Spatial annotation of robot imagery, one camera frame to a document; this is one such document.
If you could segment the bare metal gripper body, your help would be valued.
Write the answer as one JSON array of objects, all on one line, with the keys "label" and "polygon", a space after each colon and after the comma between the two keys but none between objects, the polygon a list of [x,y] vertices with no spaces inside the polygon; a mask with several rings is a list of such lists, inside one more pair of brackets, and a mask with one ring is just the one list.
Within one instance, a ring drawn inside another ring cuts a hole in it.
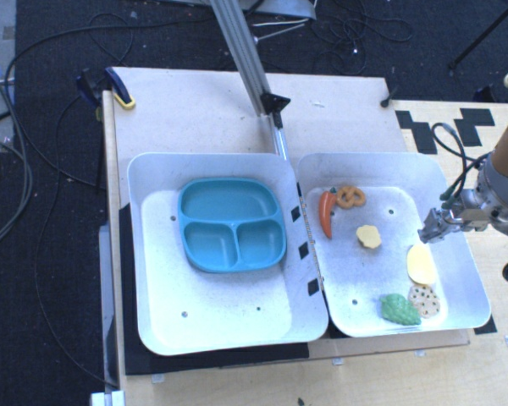
[{"label": "bare metal gripper body", "polygon": [[508,193],[488,187],[464,189],[441,206],[442,217],[463,232],[484,231],[491,226],[508,237]]}]

